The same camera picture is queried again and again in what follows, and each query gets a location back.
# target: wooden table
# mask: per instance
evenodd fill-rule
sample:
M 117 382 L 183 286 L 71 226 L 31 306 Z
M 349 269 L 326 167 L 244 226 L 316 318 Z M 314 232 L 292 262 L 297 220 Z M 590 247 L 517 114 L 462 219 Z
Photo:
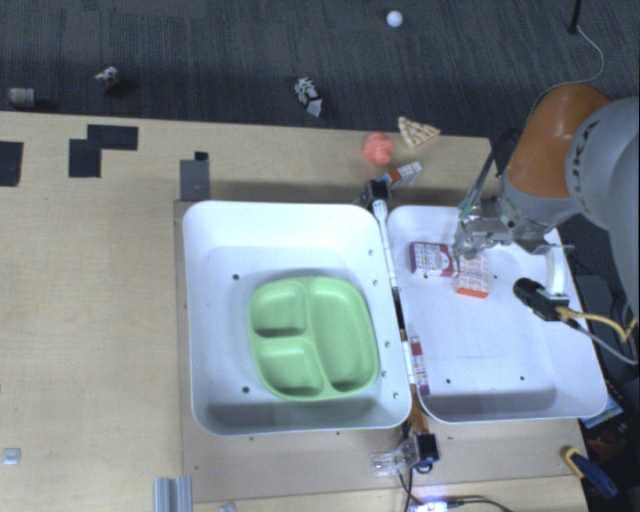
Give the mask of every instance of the wooden table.
M 103 150 L 100 179 L 69 178 L 69 139 L 86 138 L 88 124 L 137 126 L 138 149 Z M 24 142 L 19 186 L 0 188 L 0 449 L 22 450 L 19 465 L 0 466 L 0 510 L 150 511 L 155 477 L 192 472 L 182 464 L 179 396 L 179 160 L 209 153 L 214 198 L 351 202 L 380 175 L 360 156 L 366 135 L 0 113 L 0 140 Z M 396 165 L 424 167 L 400 199 L 455 204 L 488 151 L 484 139 L 458 137 L 399 147 Z M 482 494 L 518 511 L 586 510 L 580 483 L 558 457 L 563 445 L 584 450 L 576 421 L 430 425 L 443 459 L 417 479 L 418 496 Z M 230 499 L 240 512 L 401 510 L 395 479 L 375 480 L 363 464 L 328 493 L 326 482 L 344 470 L 335 461 L 366 461 L 371 446 L 358 444 L 357 432 L 317 436 L 311 450 L 322 464 L 305 475 L 278 466 L 259 472 L 259 459 L 226 446 L 224 471 L 245 476 L 223 479 L 224 499 L 195 510 L 216 511 Z M 277 452 L 278 437 L 252 449 Z M 308 445 L 304 435 L 291 439 Z M 283 477 L 292 480 L 289 493 Z M 304 495 L 270 497 L 276 493 Z

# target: green plate compartment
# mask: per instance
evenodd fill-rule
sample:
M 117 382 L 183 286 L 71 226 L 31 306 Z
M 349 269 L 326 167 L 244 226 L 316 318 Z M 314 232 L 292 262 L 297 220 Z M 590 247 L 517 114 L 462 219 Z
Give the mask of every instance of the green plate compartment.
M 378 374 L 369 310 L 342 279 L 301 277 L 261 286 L 249 303 L 249 337 L 262 383 L 286 400 L 352 395 Z

